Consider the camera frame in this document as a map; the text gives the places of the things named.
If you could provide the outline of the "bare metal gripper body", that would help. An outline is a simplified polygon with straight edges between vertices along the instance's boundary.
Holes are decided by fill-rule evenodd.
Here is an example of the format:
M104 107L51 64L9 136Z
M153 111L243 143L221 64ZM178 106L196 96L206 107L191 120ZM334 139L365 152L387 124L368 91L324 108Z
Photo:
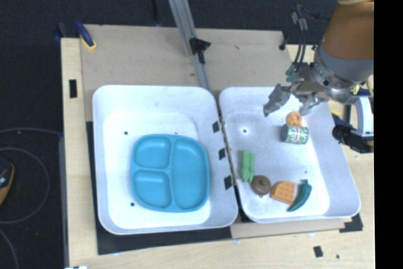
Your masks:
M289 68L291 93L304 104L334 100L353 104L355 83L339 78L317 62L292 64Z

